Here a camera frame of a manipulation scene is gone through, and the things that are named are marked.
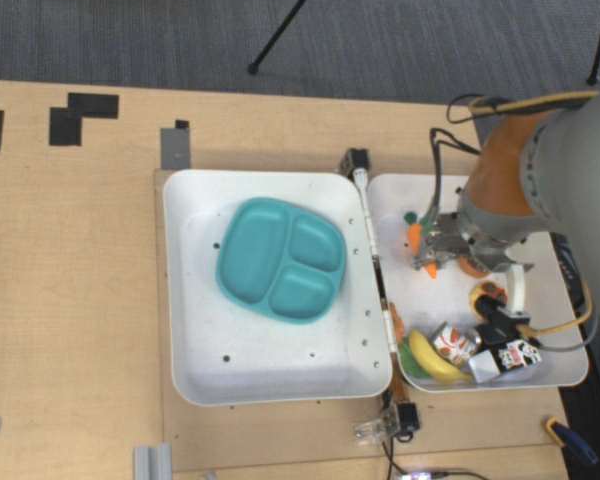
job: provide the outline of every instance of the white plastic container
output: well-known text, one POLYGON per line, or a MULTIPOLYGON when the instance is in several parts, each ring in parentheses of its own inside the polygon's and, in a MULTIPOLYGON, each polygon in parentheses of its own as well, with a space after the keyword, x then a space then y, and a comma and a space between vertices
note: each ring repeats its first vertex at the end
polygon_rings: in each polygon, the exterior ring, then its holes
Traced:
MULTIPOLYGON (((463 187, 466 177, 444 176, 440 211, 456 210, 456 188, 463 187)), ((369 185, 369 204, 378 237, 382 274, 387 296, 405 324, 407 334, 413 328, 425 336, 444 321, 460 332, 480 321, 469 307, 469 292, 477 284, 461 272, 455 261, 447 263, 431 279, 424 269, 414 270, 409 263, 410 252, 405 247, 407 224, 403 216, 414 211, 422 216, 429 206, 434 189, 434 177, 411 174, 385 174, 369 185)), ((524 245, 509 250, 509 256, 519 263, 533 263, 525 275, 524 309, 531 314, 531 325, 546 328, 574 319, 562 274, 558 268, 548 233, 534 233, 524 245)), ((504 274, 491 274, 486 279, 507 287, 504 274)), ((566 347, 582 341, 576 328, 542 337, 553 347, 566 347)), ((409 378, 419 389, 448 392, 474 389, 523 388, 537 386, 572 386, 587 374, 589 362, 584 349, 572 352, 542 352, 542 362, 502 375, 490 382, 458 381, 443 384, 435 379, 409 378)))
POLYGON ((181 171, 164 188, 173 379, 200 405, 369 397, 391 379, 378 288, 357 189, 335 174, 181 171), (228 300, 218 249, 254 197, 301 206, 337 226, 343 280, 327 313, 290 324, 228 300))
MULTIPOLYGON (((453 191, 464 181, 444 178, 443 211, 455 208, 453 191)), ((432 176, 411 175, 380 176, 369 188, 387 295, 407 331, 417 327, 427 333, 443 320, 459 328, 476 323, 467 302, 475 280, 458 275, 454 264, 440 271, 437 280, 408 264, 402 216, 408 210, 422 214, 432 190, 432 176)), ((186 400, 220 405, 370 397, 386 389, 392 374, 389 341, 360 197, 350 181, 335 174, 181 171, 164 187, 164 209, 172 371, 186 400), (344 237, 347 259, 340 290, 329 311, 315 322, 290 324, 247 311, 217 286, 214 244, 221 245, 236 209, 255 197, 312 211, 344 237)), ((532 236, 513 255, 536 264, 527 276, 532 324, 544 327, 572 319, 548 237, 532 236)), ((498 281, 504 284, 504 278, 498 281)), ((572 329, 546 342, 560 346, 578 340, 572 329)), ((587 367, 580 350, 544 354, 538 367, 483 385, 410 380, 427 391, 572 385, 586 375, 587 367)))

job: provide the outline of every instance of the yellow cable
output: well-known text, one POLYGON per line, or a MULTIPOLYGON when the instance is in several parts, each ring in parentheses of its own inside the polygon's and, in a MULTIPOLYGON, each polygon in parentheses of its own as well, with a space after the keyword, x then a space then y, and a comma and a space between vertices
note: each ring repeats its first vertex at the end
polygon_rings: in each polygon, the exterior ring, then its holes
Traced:
POLYGON ((524 110, 529 107, 546 105, 551 103, 567 102, 572 100, 591 99, 600 94, 600 91, 572 91, 562 92, 558 94, 549 94, 547 96, 539 96, 528 100, 512 101, 510 103, 501 103, 500 105, 484 105, 480 106, 480 102, 484 98, 476 98, 469 102, 467 107, 474 116, 485 116, 490 114, 504 114, 516 110, 524 110))
POLYGON ((585 281, 582 281, 582 292, 584 293, 585 311, 584 314, 571 322, 549 327, 547 329, 534 329, 529 325, 518 325, 517 329, 525 338, 537 338, 538 336, 544 336, 545 334, 553 334, 555 332, 564 331, 570 327, 580 325, 586 322, 589 317, 593 314, 593 302, 591 301, 591 292, 589 292, 589 286, 585 281))

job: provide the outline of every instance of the black cable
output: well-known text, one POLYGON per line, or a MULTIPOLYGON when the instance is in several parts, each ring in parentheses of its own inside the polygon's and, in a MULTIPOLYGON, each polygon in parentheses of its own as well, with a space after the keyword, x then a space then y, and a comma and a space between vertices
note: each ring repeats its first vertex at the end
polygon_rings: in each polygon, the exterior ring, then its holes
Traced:
POLYGON ((396 436, 396 439, 399 443, 407 444, 413 441, 413 432, 407 432, 406 434, 401 434, 396 436))
POLYGON ((587 96, 583 96, 581 98, 565 98, 565 99, 559 99, 556 101, 547 101, 545 103, 538 103, 536 105, 520 107, 520 108, 516 108, 516 109, 510 109, 510 110, 500 109, 499 110, 498 109, 499 106, 505 105, 507 103, 514 103, 514 100, 510 100, 507 98, 501 98, 499 96, 486 97, 482 94, 469 93, 469 94, 463 94, 461 96, 458 96, 457 98, 454 98, 451 101, 451 103, 449 103, 449 105, 447 105, 447 121, 449 121, 451 124, 460 124, 460 123, 466 123, 467 121, 476 121, 477 119, 482 119, 484 117, 492 117, 495 115, 518 115, 518 116, 521 116, 521 115, 537 114, 538 112, 544 112, 544 111, 549 111, 549 110, 557 110, 557 109, 564 109, 564 108, 580 108, 585 103, 587 103, 590 99, 591 99, 591 97, 587 97, 587 96), (478 114, 478 115, 471 115, 469 117, 465 117, 462 119, 451 119, 451 107, 454 104, 456 104, 457 102, 459 102, 460 100, 463 100, 465 98, 470 98, 470 97, 474 98, 469 103, 470 107, 472 107, 474 109, 489 108, 492 110, 492 112, 486 112, 484 114, 478 114))
POLYGON ((393 392, 391 391, 391 389, 387 389, 384 393, 382 393, 382 409, 380 410, 380 412, 388 409, 391 405, 392 400, 393 392))
POLYGON ((398 473, 400 473, 401 475, 406 475, 407 472, 400 466, 398 466, 393 460, 393 438, 390 438, 389 441, 390 451, 387 450, 387 445, 384 442, 382 443, 382 448, 384 449, 384 454, 387 456, 387 459, 389 459, 389 471, 387 472, 387 480, 391 480, 391 473, 393 472, 393 468, 396 468, 398 473))
POLYGON ((472 471, 445 471, 446 476, 470 476, 473 478, 479 478, 480 480, 489 480, 486 476, 473 473, 472 471))
POLYGON ((471 117, 465 117, 464 119, 459 119, 459 120, 453 120, 451 119, 451 107, 453 105, 455 105, 456 103, 458 103, 460 100, 464 100, 466 98, 483 98, 484 94, 478 94, 478 93, 467 93, 467 94, 462 94, 456 98, 453 98, 451 100, 451 103, 449 103, 447 105, 447 121, 449 121, 451 124, 460 124, 460 123, 466 123, 467 121, 472 121, 474 119, 473 116, 471 117))
POLYGON ((433 154, 433 165, 434 165, 434 176, 435 176, 435 188, 433 191, 433 197, 431 198, 431 205, 425 214, 426 219, 423 221, 423 225, 431 225, 438 216, 440 209, 440 195, 442 191, 442 159, 440 155, 440 145, 443 144, 465 153, 472 155, 479 155, 480 151, 469 144, 462 142, 453 133, 444 130, 443 128, 431 128, 429 130, 429 142, 431 144, 431 152, 433 154), (449 138, 452 142, 448 142, 443 139, 438 139, 438 134, 444 135, 449 138))

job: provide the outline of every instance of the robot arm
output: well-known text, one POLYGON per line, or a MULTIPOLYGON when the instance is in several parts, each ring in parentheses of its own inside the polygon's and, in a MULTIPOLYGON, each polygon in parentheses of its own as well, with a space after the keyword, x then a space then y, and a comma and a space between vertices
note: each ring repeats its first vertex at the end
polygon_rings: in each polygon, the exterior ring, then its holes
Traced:
MULTIPOLYGON (((457 255, 486 271, 505 271, 507 249, 533 232, 566 235, 600 314, 600 95, 576 109, 502 119, 453 219, 465 243, 457 255)), ((437 232, 423 254, 446 258, 437 232)))

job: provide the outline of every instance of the gray carpet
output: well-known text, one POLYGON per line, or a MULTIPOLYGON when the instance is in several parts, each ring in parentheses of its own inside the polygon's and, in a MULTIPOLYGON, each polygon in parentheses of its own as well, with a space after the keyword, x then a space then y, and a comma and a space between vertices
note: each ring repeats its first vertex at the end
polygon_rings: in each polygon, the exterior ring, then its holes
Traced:
POLYGON ((445 103, 584 87, 600 0, 0 0, 0 79, 445 103))

